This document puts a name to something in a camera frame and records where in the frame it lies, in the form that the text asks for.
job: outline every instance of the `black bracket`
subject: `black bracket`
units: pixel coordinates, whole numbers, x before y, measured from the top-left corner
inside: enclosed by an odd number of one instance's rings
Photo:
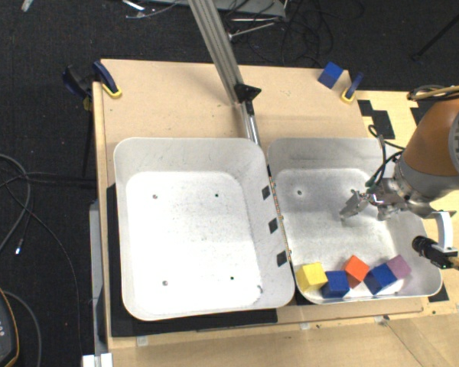
[[[255,111],[253,110],[253,100],[261,92],[262,89],[248,86],[247,84],[235,84],[235,93],[236,97],[238,98],[238,102],[245,103],[246,112],[249,115],[255,115]]]

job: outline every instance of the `dark carpet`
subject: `dark carpet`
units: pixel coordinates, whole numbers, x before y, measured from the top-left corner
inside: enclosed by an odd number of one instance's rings
[[[63,86],[67,65],[88,74],[99,58],[210,62],[188,7],[129,20],[136,11],[119,0],[34,0],[27,12],[23,1],[0,0],[0,153],[28,172],[81,177],[88,113]],[[459,21],[419,60],[411,58],[459,14],[459,0],[292,0],[288,8],[287,21],[235,38],[238,63],[320,68],[333,61],[351,76],[362,72],[361,89],[459,84]],[[222,16],[232,32],[259,24],[230,20],[251,15]],[[86,178],[94,179],[90,154]],[[14,175],[0,161],[0,185]],[[96,191],[89,181],[77,186],[78,180],[40,174],[34,180],[36,217],[24,217],[0,254],[0,285],[35,312],[42,365],[75,366],[93,353],[89,207]],[[25,187],[17,180],[8,185],[22,202]],[[20,212],[0,188],[0,242]],[[35,365],[33,321],[15,300],[11,305],[21,341],[17,365]]]

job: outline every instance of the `block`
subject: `block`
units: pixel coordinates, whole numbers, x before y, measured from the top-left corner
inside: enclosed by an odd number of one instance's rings
[[[296,281],[302,292],[319,290],[328,281],[320,262],[301,266],[296,272]]]
[[[350,291],[347,273],[345,271],[326,271],[328,282],[321,288],[324,298],[344,297]]]
[[[328,87],[329,89],[332,89],[342,72],[342,68],[332,62],[329,62],[324,68],[320,77],[318,77],[318,82]]]
[[[364,278],[364,283],[366,283],[367,288],[373,295],[376,295],[378,292],[382,291],[384,288],[388,287],[396,280],[396,276],[391,272],[389,266],[384,263],[376,266],[367,273],[366,278]]]
[[[412,269],[402,255],[397,255],[396,257],[391,258],[386,262],[386,264],[397,279],[403,279],[412,273]]]
[[[355,288],[364,278],[366,278],[369,272],[369,265],[356,255],[352,255],[352,257],[343,264],[342,270],[347,273],[347,280],[349,281],[350,288]]]

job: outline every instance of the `blue block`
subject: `blue block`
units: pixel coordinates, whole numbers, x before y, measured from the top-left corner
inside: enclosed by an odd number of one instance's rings
[[[331,89],[337,82],[342,72],[343,70],[338,65],[329,62],[320,77],[318,77],[318,82]]]
[[[373,295],[376,295],[396,280],[398,279],[392,273],[391,269],[389,269],[389,266],[384,263],[371,269],[366,275],[364,283],[366,283],[369,291],[371,291]]]
[[[345,271],[326,271],[328,282],[321,288],[325,298],[344,297],[350,291],[347,273]]]

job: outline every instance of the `yellow block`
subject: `yellow block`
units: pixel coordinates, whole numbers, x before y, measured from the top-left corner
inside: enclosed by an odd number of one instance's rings
[[[327,282],[327,275],[324,273],[320,262],[306,264],[296,272],[296,281],[302,292],[319,290]]]

